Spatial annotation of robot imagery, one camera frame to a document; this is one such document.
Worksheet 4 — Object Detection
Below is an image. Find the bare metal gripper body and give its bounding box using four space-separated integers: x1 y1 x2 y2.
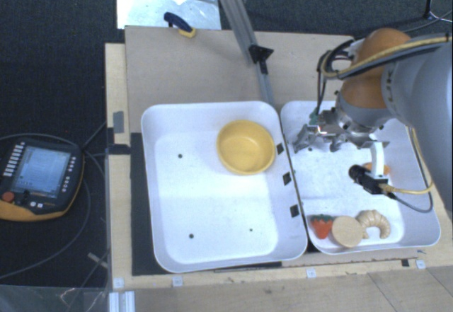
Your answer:
309 107 382 147

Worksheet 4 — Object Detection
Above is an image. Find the white plastic tray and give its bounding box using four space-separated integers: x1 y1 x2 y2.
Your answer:
280 100 442 256
140 100 309 274

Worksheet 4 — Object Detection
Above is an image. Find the orange round toy food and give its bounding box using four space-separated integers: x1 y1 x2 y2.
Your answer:
363 161 391 177

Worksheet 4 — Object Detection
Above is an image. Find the yellow bowl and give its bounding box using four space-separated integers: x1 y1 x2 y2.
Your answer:
216 120 277 176

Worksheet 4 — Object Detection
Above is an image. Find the red strawberry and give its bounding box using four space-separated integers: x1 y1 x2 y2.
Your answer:
310 214 335 241

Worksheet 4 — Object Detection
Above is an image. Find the round beige biscuit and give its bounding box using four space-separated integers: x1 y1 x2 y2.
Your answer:
331 215 365 249

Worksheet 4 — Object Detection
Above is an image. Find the beige croissant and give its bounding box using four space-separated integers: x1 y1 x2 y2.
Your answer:
355 209 392 241

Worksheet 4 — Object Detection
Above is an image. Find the brown cardboard board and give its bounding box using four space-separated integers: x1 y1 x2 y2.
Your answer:
123 25 420 270

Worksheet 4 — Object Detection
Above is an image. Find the black cylinder on white bracket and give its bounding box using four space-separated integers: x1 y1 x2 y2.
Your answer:
348 140 391 195

